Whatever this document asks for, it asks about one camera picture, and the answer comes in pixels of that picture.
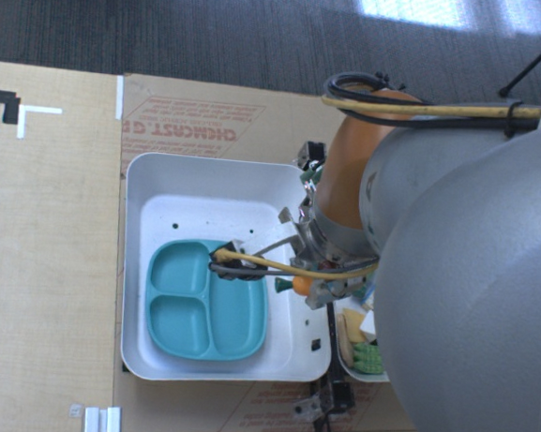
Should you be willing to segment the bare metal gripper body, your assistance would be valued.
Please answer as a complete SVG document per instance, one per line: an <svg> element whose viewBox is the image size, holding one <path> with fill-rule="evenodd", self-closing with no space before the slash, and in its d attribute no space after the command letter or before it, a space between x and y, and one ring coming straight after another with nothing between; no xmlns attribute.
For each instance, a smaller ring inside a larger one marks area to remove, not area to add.
<svg viewBox="0 0 541 432"><path fill-rule="evenodd" d="M313 282L328 283L339 299L360 292L372 279L379 264L377 255L356 257L339 249L327 249L323 253L317 247L297 246L290 260L292 278L286 281L286 289L299 296L307 296Z"/></svg>

